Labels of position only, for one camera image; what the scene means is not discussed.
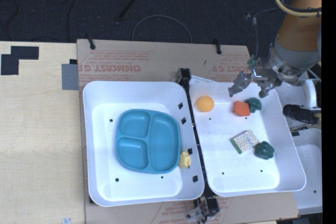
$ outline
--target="blue plate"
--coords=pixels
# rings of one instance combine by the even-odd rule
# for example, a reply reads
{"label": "blue plate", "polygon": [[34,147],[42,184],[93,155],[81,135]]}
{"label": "blue plate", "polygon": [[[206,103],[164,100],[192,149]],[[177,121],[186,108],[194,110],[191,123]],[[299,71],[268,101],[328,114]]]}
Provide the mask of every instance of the blue plate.
{"label": "blue plate", "polygon": [[166,113],[145,109],[125,111],[119,118],[115,139],[117,158],[130,170],[163,174],[179,163],[180,127]]}

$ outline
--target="orange ball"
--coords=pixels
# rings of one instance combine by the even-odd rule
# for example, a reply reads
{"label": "orange ball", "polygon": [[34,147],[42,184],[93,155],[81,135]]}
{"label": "orange ball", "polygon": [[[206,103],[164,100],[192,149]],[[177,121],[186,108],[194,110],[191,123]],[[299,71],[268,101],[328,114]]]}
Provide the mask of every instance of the orange ball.
{"label": "orange ball", "polygon": [[209,96],[202,96],[197,100],[197,107],[202,112],[209,112],[214,108],[214,100]]}

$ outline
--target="yellow cable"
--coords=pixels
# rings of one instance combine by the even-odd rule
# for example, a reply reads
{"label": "yellow cable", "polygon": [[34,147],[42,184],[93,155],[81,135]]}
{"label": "yellow cable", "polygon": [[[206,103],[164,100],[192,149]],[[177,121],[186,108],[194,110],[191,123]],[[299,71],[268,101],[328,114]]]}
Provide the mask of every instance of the yellow cable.
{"label": "yellow cable", "polygon": [[293,10],[290,10],[286,8],[280,0],[275,0],[279,8],[281,8],[284,12],[294,15],[294,16],[299,16],[299,17],[316,17],[316,16],[321,16],[322,12],[295,12]]}

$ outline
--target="robotic hand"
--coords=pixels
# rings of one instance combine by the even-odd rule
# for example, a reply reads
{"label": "robotic hand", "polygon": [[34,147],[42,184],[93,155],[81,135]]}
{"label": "robotic hand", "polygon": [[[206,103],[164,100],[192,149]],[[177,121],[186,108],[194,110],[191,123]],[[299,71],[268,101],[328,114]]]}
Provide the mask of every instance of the robotic hand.
{"label": "robotic hand", "polygon": [[[230,97],[245,89],[251,81],[260,86],[261,98],[283,81],[301,86],[304,80],[300,76],[321,61],[322,0],[294,0],[291,5],[284,0],[275,2],[287,14],[270,45],[269,57],[260,59],[261,68],[238,75],[228,89]],[[249,64],[255,61],[252,56]]]}

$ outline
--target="patterned block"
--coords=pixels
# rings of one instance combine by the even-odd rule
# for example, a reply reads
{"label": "patterned block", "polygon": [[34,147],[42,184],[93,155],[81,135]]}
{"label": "patterned block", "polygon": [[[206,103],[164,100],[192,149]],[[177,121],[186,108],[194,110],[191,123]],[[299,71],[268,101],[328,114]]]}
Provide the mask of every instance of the patterned block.
{"label": "patterned block", "polygon": [[251,130],[244,131],[243,133],[232,137],[230,141],[239,154],[259,144],[258,138]]}

